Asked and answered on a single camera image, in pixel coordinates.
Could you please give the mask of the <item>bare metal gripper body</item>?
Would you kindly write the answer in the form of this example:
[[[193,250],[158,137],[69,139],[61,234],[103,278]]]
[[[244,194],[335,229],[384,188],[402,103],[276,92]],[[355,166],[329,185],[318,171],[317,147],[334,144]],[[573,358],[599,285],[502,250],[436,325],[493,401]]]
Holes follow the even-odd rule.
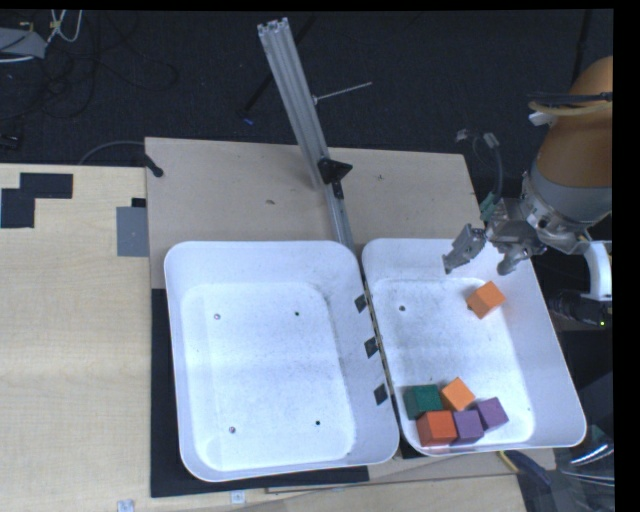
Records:
[[[587,225],[550,208],[535,197],[503,198],[486,226],[488,240],[504,254],[526,250],[541,254],[547,248],[564,254],[583,254],[591,245]]]

